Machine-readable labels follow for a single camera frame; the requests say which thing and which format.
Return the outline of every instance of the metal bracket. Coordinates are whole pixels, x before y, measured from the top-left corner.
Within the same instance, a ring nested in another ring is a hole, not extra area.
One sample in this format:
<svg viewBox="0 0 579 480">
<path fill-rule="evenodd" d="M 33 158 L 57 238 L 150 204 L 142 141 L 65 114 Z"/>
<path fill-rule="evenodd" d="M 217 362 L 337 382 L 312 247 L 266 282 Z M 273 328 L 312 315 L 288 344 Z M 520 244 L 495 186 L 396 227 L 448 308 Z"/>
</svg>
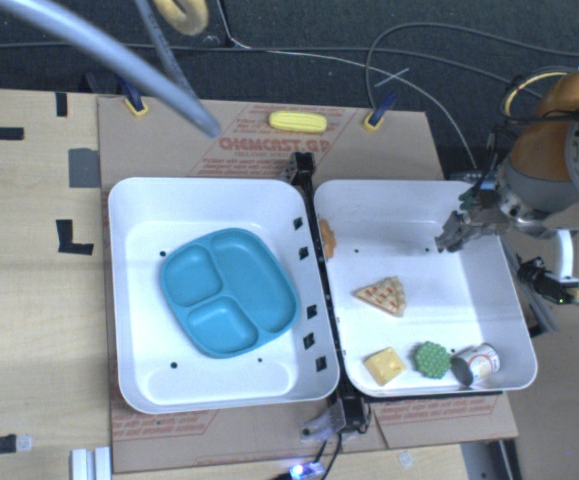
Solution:
<svg viewBox="0 0 579 480">
<path fill-rule="evenodd" d="M 346 426 L 345 411 L 339 398 L 317 418 L 303 423 L 300 427 L 300 441 L 324 442 Z"/>
<path fill-rule="evenodd" d="M 71 450 L 69 480 L 111 480 L 109 447 L 99 447 L 93 451 L 84 448 Z"/>
</svg>

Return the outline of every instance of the cardboard surface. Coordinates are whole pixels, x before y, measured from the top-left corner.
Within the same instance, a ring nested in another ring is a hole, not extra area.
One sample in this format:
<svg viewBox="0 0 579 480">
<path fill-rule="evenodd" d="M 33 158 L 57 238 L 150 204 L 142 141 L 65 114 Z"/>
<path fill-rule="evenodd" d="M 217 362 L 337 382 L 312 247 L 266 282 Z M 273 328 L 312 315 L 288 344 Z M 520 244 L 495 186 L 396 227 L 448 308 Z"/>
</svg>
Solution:
<svg viewBox="0 0 579 480">
<path fill-rule="evenodd" d="M 368 133 L 362 109 L 208 101 L 223 128 L 220 138 L 210 140 L 156 100 L 147 98 L 150 111 L 142 119 L 122 100 L 98 100 L 114 471 L 315 455 L 320 443 L 301 442 L 299 430 L 326 409 L 325 400 L 166 416 L 141 414 L 124 402 L 115 364 L 108 194 L 133 176 L 282 178 L 293 151 L 314 153 L 316 187 L 330 179 L 443 179 L 425 115 L 388 112 L 380 130 Z M 273 130 L 266 123 L 273 110 L 318 112 L 329 127 L 318 135 Z M 517 435 L 504 394 L 372 408 L 369 431 L 346 441 L 343 453 Z"/>
</svg>

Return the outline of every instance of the toy can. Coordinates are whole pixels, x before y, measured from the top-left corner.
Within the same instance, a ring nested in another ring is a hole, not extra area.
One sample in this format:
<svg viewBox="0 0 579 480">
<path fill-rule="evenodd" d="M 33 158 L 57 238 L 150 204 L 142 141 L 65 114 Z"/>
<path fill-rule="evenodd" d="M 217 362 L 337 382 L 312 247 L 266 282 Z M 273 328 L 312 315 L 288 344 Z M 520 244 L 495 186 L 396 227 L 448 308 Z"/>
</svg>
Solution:
<svg viewBox="0 0 579 480">
<path fill-rule="evenodd" d="M 468 348 L 451 358 L 451 371 L 465 386 L 470 386 L 498 370 L 500 356 L 488 343 Z"/>
</svg>

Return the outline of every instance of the gray pipe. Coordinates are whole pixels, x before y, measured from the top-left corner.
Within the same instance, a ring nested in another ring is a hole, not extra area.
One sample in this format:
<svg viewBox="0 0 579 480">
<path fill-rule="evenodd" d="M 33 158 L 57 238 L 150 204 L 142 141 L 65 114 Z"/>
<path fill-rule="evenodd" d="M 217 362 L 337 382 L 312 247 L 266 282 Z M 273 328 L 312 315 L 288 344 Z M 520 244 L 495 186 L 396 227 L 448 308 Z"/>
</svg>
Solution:
<svg viewBox="0 0 579 480">
<path fill-rule="evenodd" d="M 110 70 L 161 99 L 209 138 L 220 123 L 192 95 L 114 38 L 52 0 L 0 0 L 0 9 L 71 44 Z"/>
<path fill-rule="evenodd" d="M 178 84 L 179 87 L 187 91 L 190 96 L 197 98 L 196 93 L 193 91 L 193 88 L 187 81 L 187 78 L 180 68 L 180 65 L 176 61 L 176 57 L 173 54 L 173 51 L 169 46 L 169 42 L 165 38 L 165 35 L 162 33 L 160 25 L 158 25 L 158 20 L 153 10 L 151 9 L 151 6 L 149 5 L 149 0 L 133 1 L 136 4 L 142 22 L 147 29 L 147 33 L 151 38 L 151 42 L 156 48 L 156 53 L 160 58 L 160 62 L 162 63 L 165 72 L 174 82 Z"/>
</svg>

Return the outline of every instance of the white bin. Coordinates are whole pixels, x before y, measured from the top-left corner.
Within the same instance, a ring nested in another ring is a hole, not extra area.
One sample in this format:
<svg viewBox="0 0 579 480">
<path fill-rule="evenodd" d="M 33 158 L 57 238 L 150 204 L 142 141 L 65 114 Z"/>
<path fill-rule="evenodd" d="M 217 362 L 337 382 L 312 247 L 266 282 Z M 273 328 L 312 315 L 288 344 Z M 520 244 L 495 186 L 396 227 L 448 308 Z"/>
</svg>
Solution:
<svg viewBox="0 0 579 480">
<path fill-rule="evenodd" d="M 522 389 L 536 359 L 497 237 L 456 253 L 438 253 L 434 237 L 458 196 L 450 181 L 329 181 L 315 195 L 319 218 L 336 236 L 327 261 L 337 332 L 338 364 L 304 201 L 277 180 L 129 178 L 109 196 L 113 291 L 121 392 L 136 410 L 167 413 L 323 399 L 337 387 L 340 367 L 372 397 L 457 394 L 449 372 L 428 379 L 415 371 L 414 348 L 437 342 L 449 352 L 488 342 L 501 368 L 481 391 Z M 162 294 L 166 254 L 225 228 L 255 233 L 285 268 L 300 312 L 285 334 L 231 358 L 201 353 Z M 356 289 L 397 275 L 407 308 L 402 318 L 353 297 Z M 362 364 L 391 346 L 408 369 L 379 386 Z"/>
</svg>

